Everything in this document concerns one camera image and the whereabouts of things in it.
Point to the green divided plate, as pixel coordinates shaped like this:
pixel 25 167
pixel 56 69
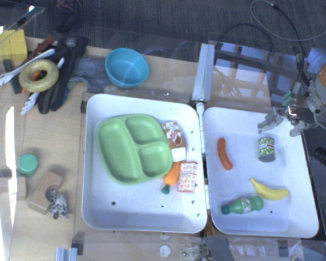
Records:
pixel 112 148

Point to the green and grey can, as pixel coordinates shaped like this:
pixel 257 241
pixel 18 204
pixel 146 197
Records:
pixel 266 148

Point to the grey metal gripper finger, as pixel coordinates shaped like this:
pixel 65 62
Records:
pixel 270 119
pixel 298 128

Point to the orange and white packet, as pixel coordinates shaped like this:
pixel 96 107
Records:
pixel 187 177

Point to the yellow banana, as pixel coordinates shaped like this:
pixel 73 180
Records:
pixel 269 192

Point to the white plastic tray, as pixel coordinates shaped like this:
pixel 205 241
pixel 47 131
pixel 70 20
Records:
pixel 252 127
pixel 132 210

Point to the spotted white toy animal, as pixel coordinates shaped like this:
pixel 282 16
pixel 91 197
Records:
pixel 58 204

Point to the grey cloth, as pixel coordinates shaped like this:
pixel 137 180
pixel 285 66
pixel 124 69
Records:
pixel 88 69

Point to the orange carrot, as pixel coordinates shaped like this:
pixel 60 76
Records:
pixel 172 175

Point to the green round cup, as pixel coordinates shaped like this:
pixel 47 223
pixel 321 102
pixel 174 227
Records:
pixel 27 164

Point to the pale wooden block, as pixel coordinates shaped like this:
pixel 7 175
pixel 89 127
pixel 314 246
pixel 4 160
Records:
pixel 44 190

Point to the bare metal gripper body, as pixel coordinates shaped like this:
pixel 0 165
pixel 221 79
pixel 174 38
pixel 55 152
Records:
pixel 302 115

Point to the yellow cube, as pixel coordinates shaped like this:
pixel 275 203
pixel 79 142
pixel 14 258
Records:
pixel 12 45

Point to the orange and white carton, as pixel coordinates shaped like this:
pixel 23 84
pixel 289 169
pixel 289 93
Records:
pixel 175 139

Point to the orange sausage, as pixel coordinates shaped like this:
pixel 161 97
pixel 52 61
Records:
pixel 224 154

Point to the white plastic fork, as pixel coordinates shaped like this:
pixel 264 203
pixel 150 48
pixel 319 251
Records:
pixel 4 77
pixel 29 104

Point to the green bottle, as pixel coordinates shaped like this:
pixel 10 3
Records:
pixel 244 205

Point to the blue bowl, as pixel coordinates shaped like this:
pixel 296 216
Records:
pixel 126 66

